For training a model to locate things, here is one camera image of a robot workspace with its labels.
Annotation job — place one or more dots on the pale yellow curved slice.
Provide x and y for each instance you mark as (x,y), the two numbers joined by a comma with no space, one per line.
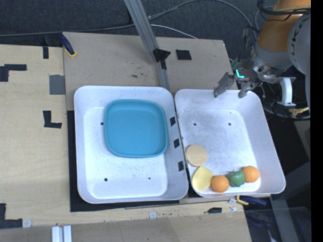
(202,179)

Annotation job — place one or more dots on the brown flat board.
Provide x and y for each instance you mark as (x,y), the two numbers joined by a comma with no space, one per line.
(113,62)

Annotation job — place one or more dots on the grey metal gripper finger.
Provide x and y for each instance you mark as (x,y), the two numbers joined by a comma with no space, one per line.
(246,88)
(224,83)

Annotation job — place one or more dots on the beige round biscuit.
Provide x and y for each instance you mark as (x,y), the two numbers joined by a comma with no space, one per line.
(196,155)

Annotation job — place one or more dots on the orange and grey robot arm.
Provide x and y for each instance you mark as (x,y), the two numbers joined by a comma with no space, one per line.
(277,34)

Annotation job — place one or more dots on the blue plate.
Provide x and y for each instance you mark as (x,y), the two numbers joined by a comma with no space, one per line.
(136,128)

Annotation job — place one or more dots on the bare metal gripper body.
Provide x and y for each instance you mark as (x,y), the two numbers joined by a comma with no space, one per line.
(262,72)

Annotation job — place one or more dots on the orange fruit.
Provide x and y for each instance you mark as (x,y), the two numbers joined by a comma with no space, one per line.
(251,174)
(220,183)

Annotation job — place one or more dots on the green bell pepper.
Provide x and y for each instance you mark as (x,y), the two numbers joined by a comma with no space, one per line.
(236,178)

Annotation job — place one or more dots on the black cylinder on white bracket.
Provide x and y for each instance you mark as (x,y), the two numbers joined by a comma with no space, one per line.
(287,89)

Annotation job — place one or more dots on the white plastic tray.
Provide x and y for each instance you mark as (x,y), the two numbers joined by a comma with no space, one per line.
(227,140)
(126,178)

